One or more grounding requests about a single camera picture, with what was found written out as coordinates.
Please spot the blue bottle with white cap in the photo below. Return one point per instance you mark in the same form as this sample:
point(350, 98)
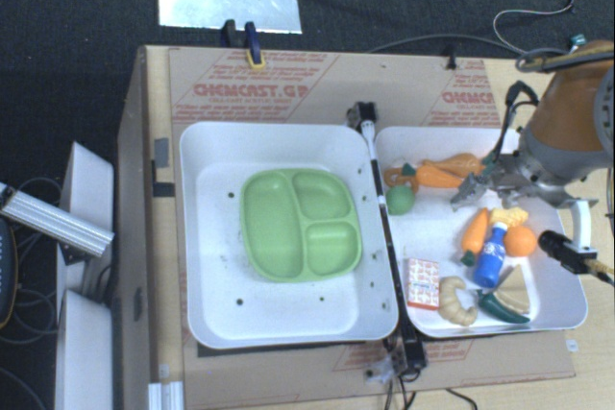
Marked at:
point(490, 259)

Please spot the orange round fruit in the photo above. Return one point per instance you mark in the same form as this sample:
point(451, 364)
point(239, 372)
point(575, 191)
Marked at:
point(520, 241)

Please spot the green divided plate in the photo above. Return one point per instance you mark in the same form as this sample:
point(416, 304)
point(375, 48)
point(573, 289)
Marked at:
point(274, 225)

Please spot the pale orange carrot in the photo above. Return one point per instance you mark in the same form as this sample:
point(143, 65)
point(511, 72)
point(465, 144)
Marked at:
point(456, 162)

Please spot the thin black and white rod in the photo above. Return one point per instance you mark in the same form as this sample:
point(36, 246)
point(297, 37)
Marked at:
point(382, 201)

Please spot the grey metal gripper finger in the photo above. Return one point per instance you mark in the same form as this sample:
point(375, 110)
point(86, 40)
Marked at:
point(475, 181)
point(463, 199)

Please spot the green round fruit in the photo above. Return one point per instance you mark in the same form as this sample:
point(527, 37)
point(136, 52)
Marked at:
point(400, 200)

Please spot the white plastic tray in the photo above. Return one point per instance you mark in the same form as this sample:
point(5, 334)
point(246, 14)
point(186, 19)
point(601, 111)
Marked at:
point(221, 312)
point(432, 235)

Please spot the orange and white carton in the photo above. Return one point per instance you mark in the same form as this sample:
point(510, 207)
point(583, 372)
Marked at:
point(424, 283)

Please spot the beige croissant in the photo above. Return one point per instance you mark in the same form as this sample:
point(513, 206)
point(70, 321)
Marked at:
point(454, 309)

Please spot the green chili pepper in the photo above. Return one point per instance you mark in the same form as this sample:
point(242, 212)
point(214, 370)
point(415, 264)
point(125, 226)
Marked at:
point(499, 308)

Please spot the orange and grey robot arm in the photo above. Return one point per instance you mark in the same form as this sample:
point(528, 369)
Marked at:
point(567, 110)

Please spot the black cylinder on white bracket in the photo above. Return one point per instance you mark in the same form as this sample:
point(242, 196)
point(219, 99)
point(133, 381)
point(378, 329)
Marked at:
point(562, 247)

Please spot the brown cardboard board red print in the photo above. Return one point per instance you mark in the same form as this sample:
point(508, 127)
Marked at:
point(298, 91)

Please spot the orange carrot with green top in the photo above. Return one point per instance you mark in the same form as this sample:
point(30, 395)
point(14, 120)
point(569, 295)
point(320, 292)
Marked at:
point(435, 177)

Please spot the yellow chips toy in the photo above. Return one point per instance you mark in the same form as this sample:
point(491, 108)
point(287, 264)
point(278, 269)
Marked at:
point(509, 216)

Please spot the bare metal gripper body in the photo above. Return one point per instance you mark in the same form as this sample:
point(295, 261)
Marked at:
point(523, 182)

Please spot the small orange carrot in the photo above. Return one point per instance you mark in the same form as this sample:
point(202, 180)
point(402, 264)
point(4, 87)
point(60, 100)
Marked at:
point(474, 230)

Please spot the beige sandwich wedge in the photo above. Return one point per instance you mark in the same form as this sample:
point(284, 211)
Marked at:
point(515, 290)

